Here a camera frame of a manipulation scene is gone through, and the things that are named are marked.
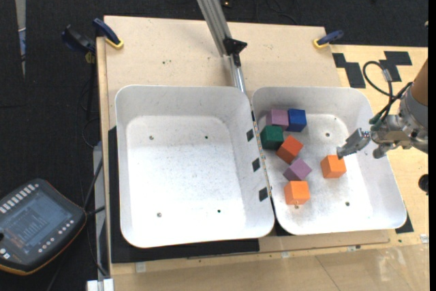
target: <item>clamp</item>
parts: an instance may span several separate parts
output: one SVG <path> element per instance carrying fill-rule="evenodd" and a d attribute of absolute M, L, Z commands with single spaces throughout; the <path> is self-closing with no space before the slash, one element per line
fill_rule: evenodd
<path fill-rule="evenodd" d="M 111 47 L 119 50 L 124 46 L 124 41 L 117 37 L 115 32 L 99 18 L 94 19 L 93 26 L 97 30 L 97 36 L 106 37 L 106 42 L 111 45 Z"/>
<path fill-rule="evenodd" d="M 338 40 L 338 39 L 341 39 L 342 37 L 343 37 L 342 31 L 335 31 L 335 32 L 327 34 L 326 36 L 322 37 L 321 39 L 315 39 L 313 41 L 313 45 L 318 49 L 325 48 L 331 42 Z"/>
<path fill-rule="evenodd" d="M 116 36 L 115 32 L 102 20 L 99 18 L 94 19 L 93 26 L 95 28 L 95 36 L 106 37 L 106 42 L 113 48 L 120 50 L 124 42 Z M 68 25 L 62 32 L 63 43 L 72 51 L 78 51 L 84 54 L 87 63 L 91 66 L 91 77 L 89 78 L 89 94 L 88 94 L 88 108 L 87 108 L 87 121 L 91 118 L 91 104 L 93 99 L 92 88 L 94 86 L 95 75 L 97 73 L 96 69 L 96 48 L 95 41 L 89 37 L 80 34 L 71 25 Z"/>

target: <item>purple cube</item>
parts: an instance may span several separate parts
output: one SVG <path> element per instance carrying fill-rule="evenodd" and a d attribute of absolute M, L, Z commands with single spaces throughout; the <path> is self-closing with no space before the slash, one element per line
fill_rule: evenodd
<path fill-rule="evenodd" d="M 303 181 L 311 171 L 310 166 L 303 159 L 298 158 L 292 162 L 283 175 L 289 181 Z"/>
<path fill-rule="evenodd" d="M 267 125 L 280 126 L 283 131 L 289 127 L 289 117 L 287 110 L 272 109 L 266 115 Z"/>

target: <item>wooden table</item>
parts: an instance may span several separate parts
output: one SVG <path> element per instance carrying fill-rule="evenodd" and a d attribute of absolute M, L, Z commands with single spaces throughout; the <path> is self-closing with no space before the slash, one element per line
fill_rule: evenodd
<path fill-rule="evenodd" d="M 122 50 L 115 50 L 106 45 L 103 39 L 97 40 L 102 147 L 105 186 L 108 188 L 108 130 L 116 125 L 114 97 L 121 87 L 135 84 L 228 86 L 232 81 L 228 62 L 218 55 L 204 21 L 107 16 L 105 22 L 125 41 Z M 343 53 L 347 61 L 359 62 L 362 66 L 370 59 L 384 59 L 384 51 L 407 51 L 413 65 L 399 67 L 403 82 L 394 84 L 394 90 L 398 91 L 406 82 L 414 79 L 427 58 L 428 51 L 426 48 L 368 46 L 330 46 L 316 50 L 312 41 L 326 34 L 322 27 L 233 22 L 229 23 L 229 27 L 233 37 L 249 43 L 241 54 L 249 97 L 256 89 L 264 86 L 348 86 L 345 72 L 335 67 L 332 52 Z M 370 69 L 368 72 L 374 82 L 384 87 L 386 83 L 379 72 Z M 367 95 L 374 110 L 379 110 L 386 104 L 385 96 L 371 87 L 362 92 Z M 408 247 L 411 249 L 415 246 L 428 247 L 422 245 L 420 237 L 421 234 L 429 235 L 428 196 L 417 184 L 419 177 L 428 173 L 428 156 L 412 149 L 392 151 L 388 157 L 415 228 L 414 232 L 401 236 L 394 230 L 313 236 L 276 236 L 272 232 L 260 239 L 258 254 L 158 260 L 139 264 L 111 263 L 110 274 L 115 280 L 116 290 L 204 290 L 205 282 L 214 285 L 211 290 L 227 290 L 227 284 L 222 283 L 220 277 L 222 273 L 232 275 L 232 288 L 236 287 L 236 290 L 248 287 L 247 282 L 250 283 L 251 278 L 258 279 L 261 273 L 268 282 L 263 284 L 262 279 L 262 282 L 250 287 L 253 290 L 267 290 L 277 282 L 286 283 L 291 280 L 292 273 L 299 276 L 303 270 L 307 272 L 307 281 L 331 284 L 332 290 L 337 290 L 332 278 L 326 279 L 328 261 L 322 263 L 320 256 L 335 253 L 344 258 L 349 256 L 345 252 L 358 246 L 361 250 L 372 251 L 366 252 L 371 259 L 378 258 L 382 249 L 403 245 L 411 245 Z M 107 195 L 106 207 L 109 205 Z M 188 275 L 191 275 L 189 277 L 193 281 L 185 280 L 184 276 Z M 400 284 L 397 283 L 396 287 L 401 290 Z"/>

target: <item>orange cube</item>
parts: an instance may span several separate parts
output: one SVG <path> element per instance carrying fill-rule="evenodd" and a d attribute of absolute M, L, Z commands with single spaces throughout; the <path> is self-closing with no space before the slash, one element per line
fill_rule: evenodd
<path fill-rule="evenodd" d="M 303 205 L 311 198 L 306 181 L 290 181 L 285 186 L 285 200 L 288 205 Z"/>
<path fill-rule="evenodd" d="M 337 179 L 347 172 L 345 160 L 339 159 L 336 154 L 327 155 L 321 161 L 321 169 L 325 179 Z"/>
<path fill-rule="evenodd" d="M 285 139 L 276 154 L 288 164 L 291 164 L 303 148 L 303 143 L 292 136 Z"/>

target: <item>black cable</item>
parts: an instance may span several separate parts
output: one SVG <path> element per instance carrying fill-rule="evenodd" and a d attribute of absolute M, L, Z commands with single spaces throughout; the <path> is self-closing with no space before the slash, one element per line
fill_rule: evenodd
<path fill-rule="evenodd" d="M 98 214 L 99 212 L 102 212 L 104 209 L 105 209 L 105 207 L 104 207 L 104 206 L 101 206 L 101 207 L 99 207 L 98 209 L 95 209 L 95 210 L 92 210 L 92 211 L 88 211 L 88 212 L 87 212 L 87 216 L 88 216 L 88 217 L 92 217 L 92 216 Z"/>
<path fill-rule="evenodd" d="M 77 101 L 76 122 L 74 123 L 74 138 L 76 140 L 76 156 L 77 156 L 77 159 L 80 158 L 79 145 L 78 145 L 78 128 L 79 128 L 78 124 L 79 124 L 80 96 L 83 94 L 83 91 L 86 89 L 87 85 L 89 84 L 89 81 L 90 81 L 90 78 L 85 82 L 85 84 L 83 85 L 82 89 L 80 90 L 79 99 Z M 80 195 L 82 196 L 82 201 L 84 202 L 83 183 L 82 183 L 82 178 L 80 177 L 80 167 L 78 169 L 78 176 L 77 177 L 78 177 L 78 180 L 79 180 Z"/>
<path fill-rule="evenodd" d="M 386 93 L 385 91 L 381 90 L 377 85 L 375 85 L 367 76 L 367 67 L 369 65 L 376 65 L 378 68 L 380 68 L 383 72 L 386 70 L 379 62 L 377 61 L 368 61 L 363 65 L 362 68 L 362 72 L 363 72 L 363 76 L 365 77 L 365 79 L 367 80 L 367 82 L 377 91 L 379 91 L 380 93 L 383 93 L 384 95 L 387 95 L 389 97 L 388 100 L 388 104 L 386 104 L 385 108 L 383 108 L 383 110 L 381 110 L 381 112 L 378 113 L 378 115 L 380 115 L 381 113 L 383 113 L 383 115 L 380 117 L 380 121 L 385 121 L 386 117 L 388 116 L 389 112 L 390 112 L 390 108 L 394 103 L 394 93 L 392 90 L 392 81 L 391 79 L 386 79 L 388 82 L 388 88 L 389 88 L 389 92 Z"/>
<path fill-rule="evenodd" d="M 54 272 L 52 279 L 50 280 L 50 283 L 48 284 L 47 290 L 46 291 L 51 291 L 53 285 L 55 284 L 55 281 L 59 275 L 59 273 L 61 272 L 61 269 L 63 267 L 63 265 L 65 264 L 65 261 L 67 260 L 67 255 L 69 253 L 70 249 L 68 249 L 67 251 L 63 252 L 63 256 L 61 261 L 58 263 L 58 266 L 56 268 L 56 271 Z"/>
<path fill-rule="evenodd" d="M 98 179 L 98 175 L 100 174 L 102 167 L 103 167 L 103 159 L 101 158 L 98 165 L 97 165 L 97 170 L 95 170 L 95 174 L 94 174 L 93 180 L 91 182 L 91 185 L 89 186 L 88 194 L 85 197 L 85 200 L 83 202 L 83 209 L 84 210 L 86 210 L 88 205 L 89 205 L 89 200 L 91 199 L 91 195 L 93 193 L 95 182 Z"/>
<path fill-rule="evenodd" d="M 91 253 L 91 257 L 92 257 L 92 259 L 94 261 L 95 266 L 97 267 L 97 269 L 100 271 L 101 274 L 109 275 L 109 272 L 105 268 L 103 268 L 99 262 L 97 262 L 97 259 L 94 256 L 93 248 L 91 246 L 91 238 L 89 237 L 88 229 L 87 229 L 87 236 L 88 236 L 89 252 Z"/>
<path fill-rule="evenodd" d="M 255 19 L 256 19 L 257 23 L 260 23 L 260 21 L 259 21 L 259 4 L 260 4 L 260 0 L 255 0 L 254 15 L 255 15 Z"/>
<path fill-rule="evenodd" d="M 413 84 L 413 82 L 408 82 L 393 98 L 392 98 L 392 103 L 395 103 L 395 101 L 397 101 L 398 99 L 400 99 L 402 96 L 403 96 L 403 94 L 404 94 L 404 92 L 409 88 L 409 86 L 411 86 Z M 383 114 L 385 111 L 386 111 L 386 109 L 388 109 L 388 105 L 386 104 L 386 106 L 382 109 L 382 110 L 380 110 L 379 112 L 378 112 L 378 114 Z"/>
<path fill-rule="evenodd" d="M 392 107 L 393 101 L 393 92 L 392 92 L 392 81 L 388 80 L 388 87 L 389 87 L 389 101 L 386 106 L 386 110 L 383 114 L 383 116 L 380 118 L 381 121 L 385 121 L 386 117 L 388 116 L 390 112 L 390 107 Z"/>
<path fill-rule="evenodd" d="M 85 106 L 83 105 L 82 100 L 83 100 L 83 97 L 84 97 L 87 93 L 89 93 L 89 88 L 86 89 L 85 91 L 83 91 L 82 94 L 80 95 L 80 107 L 83 109 L 84 112 L 87 112 L 87 111 L 88 111 L 88 108 L 85 107 Z M 92 111 L 91 111 L 91 113 L 98 113 L 98 112 L 99 112 L 98 110 L 92 110 Z"/>
<path fill-rule="evenodd" d="M 384 67 L 380 64 L 380 63 L 378 63 L 378 62 L 376 62 L 376 61 L 368 61 L 368 62 L 366 62 L 364 65 L 363 65 L 363 68 L 362 68 L 362 73 L 363 73 L 363 76 L 364 76 L 364 78 L 365 78 L 365 80 L 368 82 L 368 84 L 370 84 L 374 89 L 376 89 L 377 91 L 379 91 L 380 93 L 383 93 L 384 95 L 386 95 L 386 96 L 390 96 L 390 97 L 392 97 L 392 94 L 391 93 L 387 93 L 387 92 L 385 92 L 385 91 L 383 91 L 382 89 L 380 89 L 377 85 L 375 85 L 370 79 L 369 79 L 369 77 L 368 77 L 368 75 L 367 75 L 367 67 L 369 66 L 369 65 L 376 65 L 378 68 L 380 68 L 381 70 L 384 70 Z"/>
<path fill-rule="evenodd" d="M 287 14 L 285 10 L 282 10 L 282 9 L 281 9 L 281 6 L 280 6 L 280 4 L 278 3 L 277 0 L 274 0 L 274 2 L 276 3 L 277 7 L 279 8 L 278 10 L 276 10 L 276 9 L 275 9 L 271 4 L 270 4 L 270 0 L 266 0 L 266 4 L 268 5 L 268 7 L 269 7 L 272 11 L 278 13 L 278 14 L 279 14 L 280 16 L 282 16 L 282 17 L 289 18 L 289 19 L 290 19 L 290 20 L 291 20 L 295 25 L 298 25 L 297 20 L 296 20 L 293 16 Z"/>
<path fill-rule="evenodd" d="M 93 123 L 94 121 L 99 121 L 100 120 L 100 118 L 99 117 L 95 117 L 95 118 L 92 118 L 92 119 L 89 119 L 85 124 L 84 124 L 84 126 L 83 126 L 83 128 L 82 128 L 82 139 L 83 139 L 83 141 L 85 142 L 85 144 L 89 147 L 89 148 L 91 148 L 91 149 L 94 149 L 94 146 L 87 140 L 87 138 L 85 137 L 85 135 L 84 135 L 84 132 L 86 131 L 86 129 L 87 129 L 87 127 L 91 124 L 91 123 Z"/>

